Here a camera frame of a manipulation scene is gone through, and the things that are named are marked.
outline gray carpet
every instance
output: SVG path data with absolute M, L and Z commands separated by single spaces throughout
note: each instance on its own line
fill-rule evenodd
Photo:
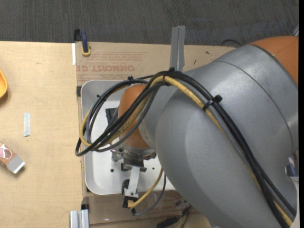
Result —
M 73 42 L 80 28 L 90 41 L 170 44 L 185 25 L 185 44 L 245 44 L 298 23 L 299 0 L 0 0 L 0 40 L 10 41 Z

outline white tray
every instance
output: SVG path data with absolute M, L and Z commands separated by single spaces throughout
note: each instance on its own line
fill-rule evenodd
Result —
M 82 118 L 91 105 L 96 101 L 97 95 L 101 95 L 106 89 L 119 81 L 92 80 L 86 82 L 81 89 Z M 107 127 L 106 108 L 115 108 L 119 105 L 122 91 L 110 96 L 97 115 L 92 129 L 92 141 L 97 139 Z M 117 194 L 122 192 L 122 182 L 130 178 L 130 171 L 121 171 L 123 160 L 114 162 L 111 160 L 112 153 L 89 152 L 85 155 L 85 181 L 91 192 L 98 195 Z M 138 182 L 138 191 L 147 191 L 157 179 L 161 170 L 158 158 L 144 161 L 146 172 L 141 172 Z M 162 190 L 163 176 L 155 190 Z M 166 190 L 175 190 L 167 179 Z

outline black and yellow clamp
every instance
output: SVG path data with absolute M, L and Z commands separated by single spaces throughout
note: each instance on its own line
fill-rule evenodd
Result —
M 87 57 L 91 55 L 91 48 L 87 43 L 87 36 L 85 30 L 75 29 L 74 31 L 74 41 L 81 41 L 81 53 L 83 56 Z

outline wooden table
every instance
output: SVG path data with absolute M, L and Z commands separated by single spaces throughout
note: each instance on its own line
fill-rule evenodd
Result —
M 0 100 L 0 140 L 26 163 L 17 174 L 0 168 L 0 227 L 67 228 L 69 212 L 79 210 L 83 198 L 80 158 L 74 155 L 79 122 L 72 46 L 0 42 L 0 50 L 9 85 Z M 24 113 L 30 113 L 28 137 L 23 136 Z M 154 228 L 163 220 L 92 227 Z M 194 215 L 189 227 L 210 225 L 203 215 Z

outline table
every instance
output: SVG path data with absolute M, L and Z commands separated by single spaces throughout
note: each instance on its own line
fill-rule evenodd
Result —
M 72 46 L 3 41 L 0 50 L 0 68 L 9 85 L 0 100 L 0 139 L 26 163 L 17 174 L 0 168 L 0 226 L 67 228 L 69 212 L 79 210 L 83 198 L 81 159 L 74 155 L 79 121 Z M 28 137 L 23 136 L 24 113 L 30 113 Z M 154 228 L 163 220 L 92 227 Z M 189 227 L 210 225 L 203 215 L 193 215 Z

